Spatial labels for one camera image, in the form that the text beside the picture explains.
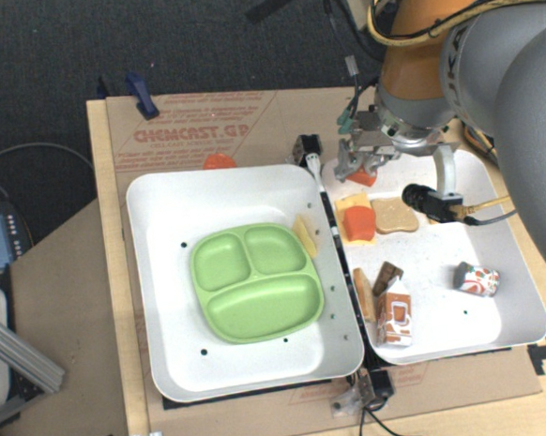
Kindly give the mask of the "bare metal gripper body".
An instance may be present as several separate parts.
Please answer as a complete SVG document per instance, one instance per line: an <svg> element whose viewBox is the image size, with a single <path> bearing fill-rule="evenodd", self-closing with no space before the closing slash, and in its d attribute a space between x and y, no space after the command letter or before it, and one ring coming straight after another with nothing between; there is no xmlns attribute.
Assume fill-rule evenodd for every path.
<svg viewBox="0 0 546 436"><path fill-rule="evenodd" d="M345 148L354 157L395 158L398 154L417 157L433 155L438 148L459 148L457 142L446 142L442 128L421 128L405 123L387 109L343 113L338 119L339 133L345 136Z"/></svg>

